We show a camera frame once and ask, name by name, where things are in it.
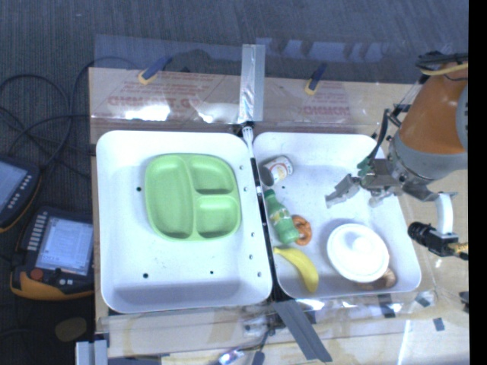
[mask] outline dark floor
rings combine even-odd
[[[116,43],[126,37],[265,43],[270,45],[266,73],[290,78],[307,78],[316,66],[293,54],[292,46],[302,52],[317,44],[329,63],[325,79],[412,83],[417,56],[468,52],[468,34],[469,0],[0,0],[0,78],[27,74],[1,84],[0,153],[46,164],[56,145],[43,141],[46,153],[23,137],[11,148],[18,131],[5,120],[27,126],[63,113],[88,114],[82,69],[105,52],[126,54]],[[53,83],[28,75],[52,80],[72,101]],[[57,119],[35,132],[60,141],[66,129],[66,120]],[[62,163],[49,168],[36,205],[90,213],[88,134],[88,119],[73,119],[68,142],[81,151],[62,151]],[[12,294],[8,260],[24,225],[21,221],[0,238],[0,362],[74,363],[75,340],[93,338],[92,299],[45,303]],[[61,342],[56,325],[74,317],[87,322],[87,331]]]

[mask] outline green plate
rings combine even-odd
[[[165,154],[145,171],[145,204],[154,231],[171,240],[211,240],[240,226],[230,166],[205,154]]]

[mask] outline green bottle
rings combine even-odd
[[[277,201],[273,189],[264,192],[267,213],[282,243],[291,243],[299,238],[299,231],[294,227],[291,214],[288,209]]]

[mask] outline blue clip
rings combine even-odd
[[[138,81],[143,85],[149,84],[150,82],[155,80],[155,78],[157,77],[158,71],[164,70],[166,65],[169,62],[171,62],[172,60],[173,59],[171,57],[169,57],[169,58],[162,57],[162,58],[158,59],[151,66],[149,66],[147,69],[145,69],[144,71],[141,71],[138,74]]]
[[[311,75],[311,78],[307,81],[304,91],[313,96],[318,90],[318,84],[320,83],[321,76],[326,70],[326,63],[322,63],[317,70]]]

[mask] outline banana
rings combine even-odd
[[[314,263],[309,259],[306,254],[304,254],[299,249],[295,249],[292,247],[283,249],[274,247],[273,251],[275,254],[283,256],[292,265],[294,265],[299,271],[306,288],[310,292],[316,292],[320,276],[318,275],[318,270],[316,269],[316,266],[314,266]]]

